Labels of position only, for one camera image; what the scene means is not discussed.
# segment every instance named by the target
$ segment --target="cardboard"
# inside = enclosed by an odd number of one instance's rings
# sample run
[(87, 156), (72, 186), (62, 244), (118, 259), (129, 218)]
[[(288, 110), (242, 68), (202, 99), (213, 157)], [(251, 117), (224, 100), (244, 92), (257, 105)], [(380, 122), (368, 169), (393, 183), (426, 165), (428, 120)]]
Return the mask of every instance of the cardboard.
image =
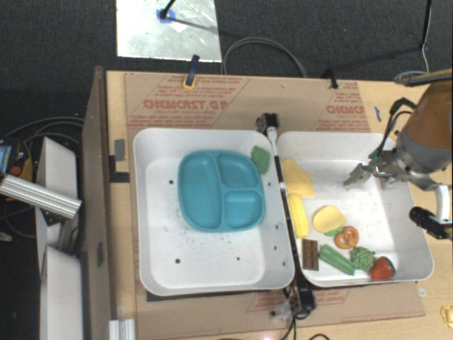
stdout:
[[(395, 87), (391, 82), (341, 81), (340, 89), (333, 90), (329, 81), (318, 79), (199, 76), (197, 84), (204, 93), (193, 97), (190, 94), (197, 94), (197, 89), (191, 93), (184, 91), (179, 86), (182, 79), (182, 74), (108, 72), (108, 145), (109, 155), (120, 158), (115, 163), (116, 171), (130, 172), (133, 178), (133, 167), (129, 168), (130, 149), (125, 155), (115, 155), (115, 146), (121, 141), (130, 147), (134, 134), (144, 127), (252, 130), (261, 113), (276, 112), (281, 123), (279, 133), (287, 130), (380, 132), (395, 99), (405, 96), (417, 100), (425, 90), (425, 87)], [(197, 103), (185, 106), (188, 100)], [(285, 300), (282, 291), (148, 301), (149, 296), (134, 270), (138, 268), (134, 186), (111, 183), (110, 190), (110, 255), (115, 262), (112, 275), (118, 304), (116, 315), (137, 320), (138, 339), (177, 339), (287, 328), (286, 322), (270, 319), (270, 310)], [(432, 208), (430, 196), (426, 202), (425, 207)], [(298, 326), (424, 314), (415, 283), (322, 290), (315, 296), (318, 308)]]

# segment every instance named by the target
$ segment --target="white tray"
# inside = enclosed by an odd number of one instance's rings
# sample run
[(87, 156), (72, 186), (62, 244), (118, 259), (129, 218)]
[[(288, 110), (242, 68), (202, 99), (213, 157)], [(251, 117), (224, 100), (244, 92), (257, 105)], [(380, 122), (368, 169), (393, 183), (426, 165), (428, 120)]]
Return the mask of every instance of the white tray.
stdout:
[[(311, 225), (314, 213), (325, 205), (336, 206), (346, 217), (347, 225), (360, 234), (359, 246), (387, 256), (396, 267), (396, 275), (386, 282), (416, 281), (429, 277), (434, 269), (424, 231), (409, 219), (415, 205), (407, 183), (397, 183), (383, 191), (372, 177), (358, 188), (346, 191), (343, 182), (359, 162), (366, 162), (381, 142), (382, 135), (339, 132), (286, 132), (277, 142), (281, 161), (293, 159), (311, 174), (315, 198), (303, 198), (309, 218), (307, 239), (318, 241), (319, 248), (333, 238), (317, 232)], [(302, 241), (298, 241), (299, 255)], [(340, 250), (349, 258), (349, 251)], [(348, 276), (319, 261), (319, 271), (303, 270), (306, 278), (320, 287), (378, 283), (364, 271)]]
[(134, 140), (139, 227), (139, 272), (156, 295), (183, 295), (283, 288), (294, 276), (285, 212), (275, 163), (261, 176), (265, 216), (240, 232), (201, 232), (180, 212), (178, 165), (198, 150), (247, 156), (253, 146), (272, 153), (254, 131), (149, 128)]

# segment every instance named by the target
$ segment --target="red button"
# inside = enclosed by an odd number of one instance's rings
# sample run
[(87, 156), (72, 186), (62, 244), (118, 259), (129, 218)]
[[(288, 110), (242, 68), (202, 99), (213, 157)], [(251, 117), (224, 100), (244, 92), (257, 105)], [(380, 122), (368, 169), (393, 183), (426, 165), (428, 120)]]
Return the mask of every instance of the red button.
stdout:
[(14, 176), (20, 176), (22, 174), (22, 168), (20, 166), (13, 166), (9, 173)]

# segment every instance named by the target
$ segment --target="yellow toy food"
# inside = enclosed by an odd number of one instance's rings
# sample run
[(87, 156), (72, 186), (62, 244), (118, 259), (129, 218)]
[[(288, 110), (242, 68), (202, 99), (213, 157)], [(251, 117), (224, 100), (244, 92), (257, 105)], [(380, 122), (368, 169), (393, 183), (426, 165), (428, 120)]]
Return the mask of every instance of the yellow toy food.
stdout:
[(293, 159), (286, 159), (282, 163), (283, 177), (288, 193), (298, 194), (301, 197), (314, 197), (313, 182), (309, 172), (302, 168)]
[(313, 228), (321, 233), (330, 232), (346, 223), (341, 211), (333, 205), (326, 205), (313, 216)]
[(289, 194), (288, 206), (296, 237), (305, 238), (309, 234), (309, 223), (306, 218), (302, 199), (297, 194)]

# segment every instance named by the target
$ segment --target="blue divided plate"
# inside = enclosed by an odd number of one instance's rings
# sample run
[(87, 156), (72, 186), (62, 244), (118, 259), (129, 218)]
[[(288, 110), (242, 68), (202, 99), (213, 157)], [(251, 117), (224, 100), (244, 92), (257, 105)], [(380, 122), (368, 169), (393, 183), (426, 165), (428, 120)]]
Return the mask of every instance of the blue divided plate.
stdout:
[(184, 219), (205, 232), (233, 232), (257, 225), (264, 216), (263, 185), (255, 164), (229, 151), (186, 155), (178, 170)]

